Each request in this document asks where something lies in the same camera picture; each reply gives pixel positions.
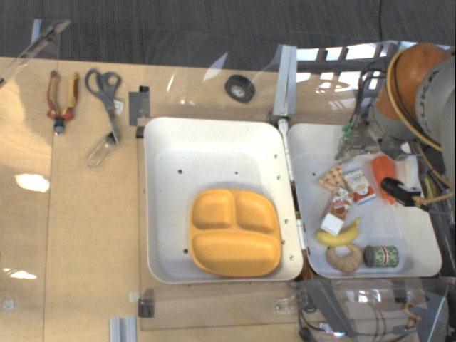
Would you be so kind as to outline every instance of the orange plate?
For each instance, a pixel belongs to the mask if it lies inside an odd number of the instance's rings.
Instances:
[[[258,277],[279,265],[281,237],[274,205],[246,190],[199,193],[189,221],[190,251],[202,270],[228,277]]]

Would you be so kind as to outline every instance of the red object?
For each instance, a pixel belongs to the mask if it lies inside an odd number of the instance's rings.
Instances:
[[[394,162],[389,157],[380,156],[376,157],[370,163],[372,166],[375,180],[377,180],[378,189],[382,194],[383,199],[387,199],[391,205],[394,204],[394,197],[388,195],[385,190],[382,189],[382,181],[385,177],[392,177],[395,179],[396,171],[394,168]]]

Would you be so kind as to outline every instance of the can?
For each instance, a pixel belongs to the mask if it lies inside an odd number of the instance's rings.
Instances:
[[[398,249],[394,246],[367,246],[364,263],[367,267],[396,267],[399,263]]]

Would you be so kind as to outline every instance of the scissors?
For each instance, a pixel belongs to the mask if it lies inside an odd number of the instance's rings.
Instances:
[[[95,82],[97,85],[97,91],[93,90],[90,87],[89,80],[90,77],[95,74]],[[120,76],[115,72],[100,73],[96,68],[92,68],[85,75],[85,86],[92,95],[101,100],[105,106],[106,111],[108,112],[109,121],[111,128],[113,129],[113,137],[117,144],[119,144],[119,132],[117,130],[117,125],[115,124],[115,113],[114,113],[114,97],[117,88],[120,85],[121,79]]]

